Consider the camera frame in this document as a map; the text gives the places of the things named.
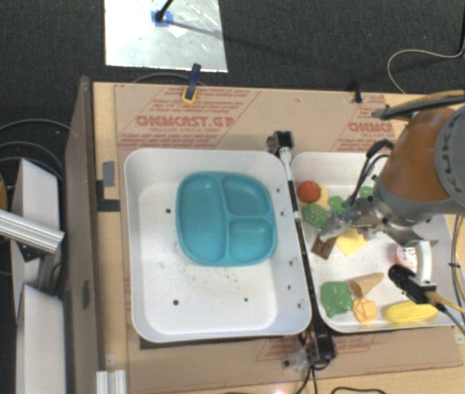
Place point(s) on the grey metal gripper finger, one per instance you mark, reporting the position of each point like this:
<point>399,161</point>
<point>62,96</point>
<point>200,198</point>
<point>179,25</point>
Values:
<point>337,219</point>
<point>328,233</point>

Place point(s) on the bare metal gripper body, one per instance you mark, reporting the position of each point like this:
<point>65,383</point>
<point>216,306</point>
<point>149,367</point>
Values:
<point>374,220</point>

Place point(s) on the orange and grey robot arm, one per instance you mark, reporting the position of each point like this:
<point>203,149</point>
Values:
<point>442,166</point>

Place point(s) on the green broccoli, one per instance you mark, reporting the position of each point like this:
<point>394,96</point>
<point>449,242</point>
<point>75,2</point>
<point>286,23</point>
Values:
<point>336,204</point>

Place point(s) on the brown chocolate bar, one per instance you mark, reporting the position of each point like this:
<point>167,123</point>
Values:
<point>323,248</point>

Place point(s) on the green sprinkled doughnut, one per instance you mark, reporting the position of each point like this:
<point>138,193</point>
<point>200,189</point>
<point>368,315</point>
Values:
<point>314,215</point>

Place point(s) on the yellow cheese slice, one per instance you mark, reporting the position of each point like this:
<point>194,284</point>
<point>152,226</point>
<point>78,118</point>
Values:
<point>349,244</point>

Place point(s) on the yellow toy food piece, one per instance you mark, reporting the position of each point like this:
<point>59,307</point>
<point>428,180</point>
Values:
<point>323,195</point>

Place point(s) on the small green toy food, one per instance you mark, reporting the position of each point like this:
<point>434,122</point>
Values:
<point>366,191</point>

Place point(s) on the thin black and white rod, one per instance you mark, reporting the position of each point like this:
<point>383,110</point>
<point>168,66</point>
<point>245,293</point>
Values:
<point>298,224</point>

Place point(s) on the red tomato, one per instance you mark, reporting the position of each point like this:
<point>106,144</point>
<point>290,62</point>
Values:
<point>308,191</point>

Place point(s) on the white plastic tray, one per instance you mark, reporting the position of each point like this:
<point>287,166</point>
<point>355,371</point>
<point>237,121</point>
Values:
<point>216,294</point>
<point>380,263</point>

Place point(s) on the tan ice cream cone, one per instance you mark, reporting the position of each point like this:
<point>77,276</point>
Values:
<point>367,282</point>

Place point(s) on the green lettuce leaf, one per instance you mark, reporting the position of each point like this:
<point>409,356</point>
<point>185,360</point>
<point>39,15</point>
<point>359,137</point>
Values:
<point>335,298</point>

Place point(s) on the orange toy food piece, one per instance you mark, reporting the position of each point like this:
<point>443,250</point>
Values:
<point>365,310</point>

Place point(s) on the yellow corn cob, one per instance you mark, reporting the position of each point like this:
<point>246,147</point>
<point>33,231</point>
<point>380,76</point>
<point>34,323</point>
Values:
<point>409,312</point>

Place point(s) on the blue divided plate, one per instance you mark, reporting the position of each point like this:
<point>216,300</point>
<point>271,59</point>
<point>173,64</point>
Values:
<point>216,220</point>

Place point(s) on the brown cardboard board red print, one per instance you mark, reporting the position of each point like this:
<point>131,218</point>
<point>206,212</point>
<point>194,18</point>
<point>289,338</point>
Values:
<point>199,117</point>

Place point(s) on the black cylinder on white bracket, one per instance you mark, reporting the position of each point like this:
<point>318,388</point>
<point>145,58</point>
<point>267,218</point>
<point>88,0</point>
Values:
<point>411,283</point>

